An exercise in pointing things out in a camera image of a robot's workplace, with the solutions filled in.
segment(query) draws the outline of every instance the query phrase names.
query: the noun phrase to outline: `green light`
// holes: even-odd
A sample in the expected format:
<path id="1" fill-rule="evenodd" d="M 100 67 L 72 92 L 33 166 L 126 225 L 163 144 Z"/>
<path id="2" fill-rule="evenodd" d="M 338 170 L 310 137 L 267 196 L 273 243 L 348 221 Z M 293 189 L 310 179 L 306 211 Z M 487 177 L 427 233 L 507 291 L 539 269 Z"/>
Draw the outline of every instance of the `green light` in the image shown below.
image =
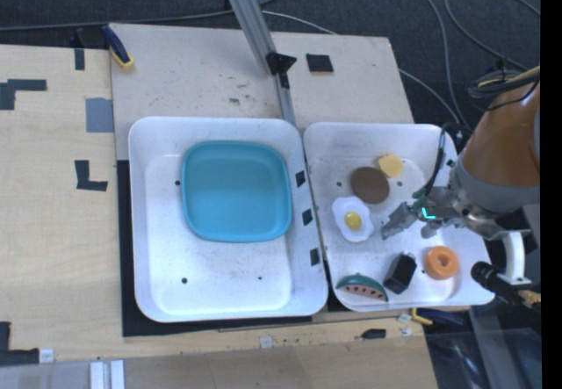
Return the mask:
<path id="1" fill-rule="evenodd" d="M 428 216 L 428 212 L 425 210 L 425 208 L 421 209 L 421 213 L 423 214 L 423 217 L 428 220 L 432 220 L 436 218 L 436 216 Z"/>

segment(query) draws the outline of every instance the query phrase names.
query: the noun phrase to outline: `orange donut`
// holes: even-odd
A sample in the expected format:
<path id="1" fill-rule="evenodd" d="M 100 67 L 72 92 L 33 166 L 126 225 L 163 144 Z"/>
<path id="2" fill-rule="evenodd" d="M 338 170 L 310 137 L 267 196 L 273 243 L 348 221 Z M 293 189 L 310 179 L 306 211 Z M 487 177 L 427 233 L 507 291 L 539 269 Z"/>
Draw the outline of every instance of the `orange donut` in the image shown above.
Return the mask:
<path id="1" fill-rule="evenodd" d="M 426 273 L 435 280 L 444 280 L 458 272 L 458 259 L 448 247 L 433 247 L 423 258 Z"/>

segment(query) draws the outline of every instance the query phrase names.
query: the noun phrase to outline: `white tray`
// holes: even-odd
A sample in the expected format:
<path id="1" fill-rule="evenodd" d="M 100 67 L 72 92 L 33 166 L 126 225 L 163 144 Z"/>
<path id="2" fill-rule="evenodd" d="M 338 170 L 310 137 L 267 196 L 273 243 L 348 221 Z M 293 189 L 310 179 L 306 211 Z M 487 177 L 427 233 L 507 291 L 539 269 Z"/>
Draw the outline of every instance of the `white tray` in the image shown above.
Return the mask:
<path id="1" fill-rule="evenodd" d="M 433 171 L 440 128 L 420 124 L 357 124 L 320 122 L 310 125 L 304 133 L 304 144 L 314 202 L 322 240 L 328 259 L 332 286 L 336 297 L 354 311 L 382 311 L 422 306 L 470 306 L 490 302 L 494 294 L 471 275 L 471 267 L 478 261 L 489 263 L 484 240 L 467 228 L 445 227 L 430 239 L 423 239 L 424 225 L 417 220 L 409 229 L 381 237 L 381 227 L 401 202 L 412 203 L 412 193 L 420 189 Z M 395 154 L 404 168 L 396 178 L 390 178 L 390 194 L 381 204 L 368 205 L 375 233 L 363 242 L 347 241 L 335 224 L 331 205 L 338 197 L 353 194 L 349 178 L 353 170 L 362 166 L 377 168 L 377 159 Z M 445 144 L 445 158 L 457 158 L 449 136 Z M 447 183 L 448 172 L 441 170 L 436 186 Z M 423 271 L 423 257 L 436 245 L 452 249 L 459 260 L 456 276 L 435 280 Z M 371 299 L 335 287 L 349 275 L 360 273 L 383 284 L 391 263 L 399 253 L 414 256 L 417 268 L 409 287 L 401 294 L 386 289 L 388 302 Z"/>
<path id="2" fill-rule="evenodd" d="M 200 239 L 188 228 L 177 182 L 185 151 L 206 140 L 258 142 L 284 157 L 292 224 L 283 236 L 227 243 Z M 129 162 L 134 292 L 147 317 L 177 322 L 306 316 L 325 305 L 320 234 L 308 178 L 300 178 L 306 165 L 294 126 L 280 119 L 147 117 L 131 127 Z"/>

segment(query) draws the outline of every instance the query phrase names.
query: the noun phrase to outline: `robotic hand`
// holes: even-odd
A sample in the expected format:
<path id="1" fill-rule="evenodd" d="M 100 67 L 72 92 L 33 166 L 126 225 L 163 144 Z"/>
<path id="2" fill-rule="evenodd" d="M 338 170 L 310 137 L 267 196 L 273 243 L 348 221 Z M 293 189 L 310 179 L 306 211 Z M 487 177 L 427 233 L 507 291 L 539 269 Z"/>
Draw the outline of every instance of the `robotic hand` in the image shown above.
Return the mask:
<path id="1" fill-rule="evenodd" d="M 433 176 L 403 202 L 382 227 L 387 239 L 425 222 L 421 236 L 429 238 L 441 227 L 468 227 L 485 240 L 503 240 L 508 266 L 495 272 L 487 263 L 477 263 L 472 277 L 486 287 L 485 276 L 499 277 L 522 289 L 530 281 L 523 276 L 525 229 L 503 227 L 502 221 L 526 205 L 540 201 L 540 67 L 522 74 L 498 71 L 469 88 L 473 97 L 494 97 L 458 159 L 450 164 L 448 183 L 434 187 L 443 166 L 443 126 Z"/>

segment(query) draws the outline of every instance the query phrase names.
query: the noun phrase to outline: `watermelon slice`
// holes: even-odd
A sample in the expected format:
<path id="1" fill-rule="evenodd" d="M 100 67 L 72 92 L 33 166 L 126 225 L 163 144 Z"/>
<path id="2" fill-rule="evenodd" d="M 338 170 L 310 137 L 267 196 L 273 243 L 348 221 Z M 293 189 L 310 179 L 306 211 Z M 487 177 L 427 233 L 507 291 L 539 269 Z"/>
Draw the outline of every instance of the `watermelon slice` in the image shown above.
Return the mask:
<path id="1" fill-rule="evenodd" d="M 388 295 L 383 285 L 361 274 L 348 275 L 342 278 L 335 288 L 376 300 L 388 301 Z"/>

